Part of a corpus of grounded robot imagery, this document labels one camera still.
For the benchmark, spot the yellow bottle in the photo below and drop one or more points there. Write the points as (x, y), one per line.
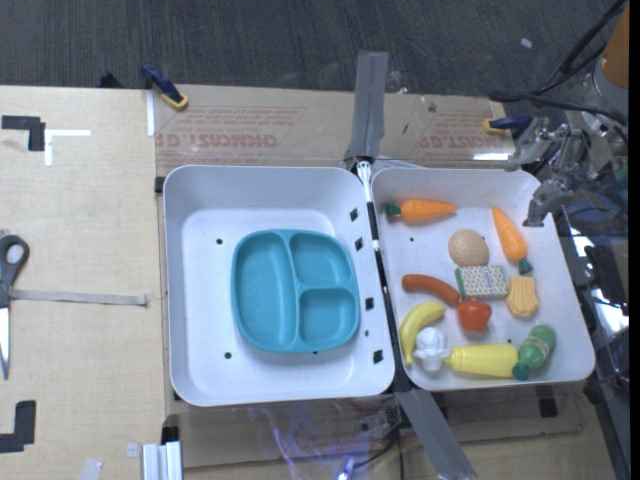
(482, 360)

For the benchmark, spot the white plastic tray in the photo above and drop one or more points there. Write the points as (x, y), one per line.
(200, 278)
(565, 318)

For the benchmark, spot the yellow banana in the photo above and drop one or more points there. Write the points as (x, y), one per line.
(417, 320)

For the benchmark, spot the brown cardboard board red print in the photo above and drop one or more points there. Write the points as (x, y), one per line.
(280, 128)

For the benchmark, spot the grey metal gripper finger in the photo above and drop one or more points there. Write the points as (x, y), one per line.
(526, 148)
(544, 202)

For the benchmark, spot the small patterned carton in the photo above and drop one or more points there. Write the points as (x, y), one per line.
(482, 281)

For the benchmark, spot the orange carrot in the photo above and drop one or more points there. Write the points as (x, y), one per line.
(425, 210)
(509, 238)

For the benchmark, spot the green bottle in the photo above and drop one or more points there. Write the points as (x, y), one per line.
(537, 348)

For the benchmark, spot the orange sausage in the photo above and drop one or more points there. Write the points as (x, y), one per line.
(430, 286)

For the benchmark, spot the yellow corn piece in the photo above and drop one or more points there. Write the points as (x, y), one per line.
(522, 297)

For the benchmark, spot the orange bell pepper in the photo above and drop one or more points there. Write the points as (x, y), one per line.
(474, 315)

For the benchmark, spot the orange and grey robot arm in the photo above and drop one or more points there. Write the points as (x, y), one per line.
(617, 53)

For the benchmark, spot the blue divided plate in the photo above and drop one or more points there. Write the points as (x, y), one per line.
(265, 293)

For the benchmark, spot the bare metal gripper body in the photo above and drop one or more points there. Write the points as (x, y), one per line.
(592, 140)

